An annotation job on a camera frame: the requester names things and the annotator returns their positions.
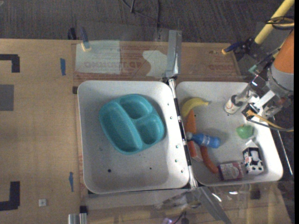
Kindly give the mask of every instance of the white sink basin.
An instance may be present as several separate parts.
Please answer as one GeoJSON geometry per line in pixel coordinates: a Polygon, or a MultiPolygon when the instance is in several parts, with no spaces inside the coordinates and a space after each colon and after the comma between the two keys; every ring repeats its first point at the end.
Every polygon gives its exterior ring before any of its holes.
{"type": "Polygon", "coordinates": [[[91,192],[179,189],[188,183],[189,171],[169,86],[162,82],[86,81],[78,88],[78,102],[83,177],[91,192]],[[128,94],[146,97],[165,126],[161,141],[131,155],[113,147],[99,121],[99,111],[104,104],[128,94]]]}
{"type": "Polygon", "coordinates": [[[222,181],[219,174],[212,174],[203,162],[192,159],[195,178],[206,186],[235,185],[255,182],[278,181],[283,175],[283,167],[271,135],[270,129],[248,122],[241,114],[242,108],[229,115],[224,105],[229,98],[241,92],[247,83],[237,82],[182,82],[177,85],[179,106],[193,97],[209,101],[208,106],[194,108],[196,125],[199,133],[218,136],[221,139],[219,148],[208,148],[209,156],[215,165],[227,162],[243,162],[242,151],[247,140],[241,139],[236,128],[242,124],[250,124],[255,128],[254,135],[260,145],[264,172],[259,175],[248,175],[238,181],[222,181]]]}

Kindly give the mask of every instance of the yellow banana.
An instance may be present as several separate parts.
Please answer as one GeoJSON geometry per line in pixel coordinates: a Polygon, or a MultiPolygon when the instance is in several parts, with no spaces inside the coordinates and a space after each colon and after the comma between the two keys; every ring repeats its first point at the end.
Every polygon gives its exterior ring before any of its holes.
{"type": "Polygon", "coordinates": [[[188,115],[188,113],[190,112],[190,110],[196,106],[208,105],[208,104],[209,104],[209,102],[205,102],[199,97],[191,98],[183,104],[183,107],[181,110],[182,116],[186,117],[188,115]]]}

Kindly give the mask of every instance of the blue tape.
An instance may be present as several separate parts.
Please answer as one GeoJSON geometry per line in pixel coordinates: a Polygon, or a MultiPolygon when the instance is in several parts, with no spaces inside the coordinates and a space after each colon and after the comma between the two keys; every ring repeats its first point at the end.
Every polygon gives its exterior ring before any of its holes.
{"type": "Polygon", "coordinates": [[[242,45],[242,42],[236,42],[236,43],[230,45],[229,47],[225,48],[224,51],[225,51],[225,52],[230,52],[230,51],[232,51],[232,50],[237,49],[237,48],[240,47],[241,45],[242,45]]]}
{"type": "Polygon", "coordinates": [[[70,172],[70,176],[69,176],[69,181],[70,181],[70,185],[71,185],[71,191],[74,191],[74,177],[73,177],[73,173],[70,172]]]}
{"type": "Polygon", "coordinates": [[[61,74],[63,76],[66,76],[65,70],[66,70],[66,66],[65,66],[65,59],[60,58],[60,69],[61,69],[61,74]]]}

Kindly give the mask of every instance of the teal divided plate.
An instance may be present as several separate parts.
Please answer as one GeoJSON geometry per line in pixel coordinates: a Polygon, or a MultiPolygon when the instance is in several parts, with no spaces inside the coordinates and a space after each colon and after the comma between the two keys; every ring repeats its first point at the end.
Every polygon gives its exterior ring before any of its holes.
{"type": "Polygon", "coordinates": [[[100,109],[99,119],[110,143],[123,154],[136,154],[164,136],[164,124],[157,111],[138,94],[106,103],[100,109]]]}

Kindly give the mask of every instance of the wooden table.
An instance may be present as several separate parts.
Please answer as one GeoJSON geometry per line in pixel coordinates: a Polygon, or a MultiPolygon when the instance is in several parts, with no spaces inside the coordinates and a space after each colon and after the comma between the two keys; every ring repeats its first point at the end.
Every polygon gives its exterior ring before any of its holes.
{"type": "MultiPolygon", "coordinates": [[[[0,54],[20,57],[20,72],[12,72],[11,61],[0,60],[0,85],[13,88],[12,110],[0,111],[0,206],[9,201],[10,183],[20,182],[20,205],[17,209],[0,211],[1,223],[66,223],[69,214],[79,213],[82,194],[87,190],[82,180],[77,95],[72,90],[73,86],[94,77],[82,78],[74,73],[78,43],[0,39],[0,54]],[[73,173],[73,190],[70,173],[73,173]],[[47,205],[39,207],[39,199],[46,199],[47,205]]],[[[140,45],[164,54],[167,51],[166,43],[127,43],[132,47],[131,54],[138,59],[142,57],[134,47],[140,45]]],[[[202,78],[206,69],[197,69],[196,64],[202,64],[203,60],[220,77],[227,72],[228,79],[239,78],[234,59],[219,60],[219,52],[227,44],[183,43],[182,47],[182,65],[190,61],[202,78]],[[209,63],[207,56],[201,59],[203,54],[211,55],[214,63],[209,63]]]]}

